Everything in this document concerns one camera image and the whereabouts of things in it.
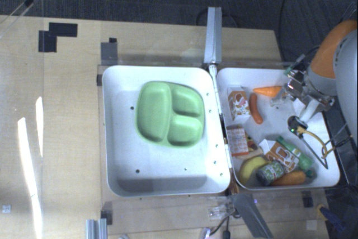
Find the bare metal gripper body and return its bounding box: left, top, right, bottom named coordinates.
left=285, top=69, right=335, bottom=113

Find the black cylinder on white bracket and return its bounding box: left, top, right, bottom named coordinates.
left=287, top=99, right=320, bottom=139

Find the orange sausage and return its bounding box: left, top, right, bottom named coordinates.
left=248, top=93, right=264, bottom=125

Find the white plastic tray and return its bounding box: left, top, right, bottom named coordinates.
left=216, top=67, right=341, bottom=191
left=101, top=64, right=232, bottom=198

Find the green and grey can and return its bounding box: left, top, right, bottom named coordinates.
left=255, top=160, right=286, bottom=187

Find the orange carrot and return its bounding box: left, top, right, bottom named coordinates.
left=252, top=86, right=282, bottom=98
left=269, top=169, right=317, bottom=187

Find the orange and white patterned carton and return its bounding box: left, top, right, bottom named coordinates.
left=258, top=139, right=300, bottom=175

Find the green divided plate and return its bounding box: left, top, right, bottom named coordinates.
left=135, top=80, right=206, bottom=149

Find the green bottle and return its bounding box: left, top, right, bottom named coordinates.
left=276, top=135, right=314, bottom=172

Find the yellow banana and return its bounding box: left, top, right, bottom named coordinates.
left=238, top=156, right=271, bottom=186

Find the orange and white packet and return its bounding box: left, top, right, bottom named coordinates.
left=225, top=125, right=250, bottom=158

